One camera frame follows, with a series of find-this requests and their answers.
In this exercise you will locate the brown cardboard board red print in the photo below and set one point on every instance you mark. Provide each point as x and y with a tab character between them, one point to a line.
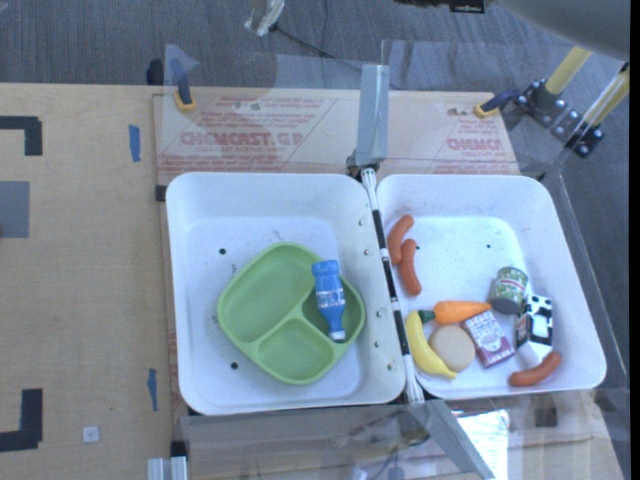
280	138

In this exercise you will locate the white plastic tray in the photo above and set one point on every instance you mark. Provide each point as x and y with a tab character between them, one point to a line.
210	208
465	218

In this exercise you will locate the orange toy sausage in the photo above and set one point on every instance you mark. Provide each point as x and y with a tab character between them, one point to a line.
410	270
535	372
397	235

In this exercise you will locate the thin black and white rod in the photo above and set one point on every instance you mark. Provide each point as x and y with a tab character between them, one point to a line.
384	253

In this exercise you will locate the blue plastic bottle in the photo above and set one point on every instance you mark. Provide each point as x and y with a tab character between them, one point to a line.
329	293

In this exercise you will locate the green divided plate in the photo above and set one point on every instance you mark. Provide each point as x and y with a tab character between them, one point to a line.
265	303

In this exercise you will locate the orange toy carrot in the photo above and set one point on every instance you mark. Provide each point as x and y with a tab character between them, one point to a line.
457	311

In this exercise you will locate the green labelled small can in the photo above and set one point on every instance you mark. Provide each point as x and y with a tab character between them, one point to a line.
509	289

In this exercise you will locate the yellow banana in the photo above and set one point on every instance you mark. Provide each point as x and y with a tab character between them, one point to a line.
422	350

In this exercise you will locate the beige round biscuit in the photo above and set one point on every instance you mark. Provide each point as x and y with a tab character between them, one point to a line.
452	349

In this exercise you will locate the red and white carton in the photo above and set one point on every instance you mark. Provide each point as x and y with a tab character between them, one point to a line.
489	339

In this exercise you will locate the black and white carton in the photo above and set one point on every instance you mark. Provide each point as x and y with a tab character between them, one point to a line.
539	320

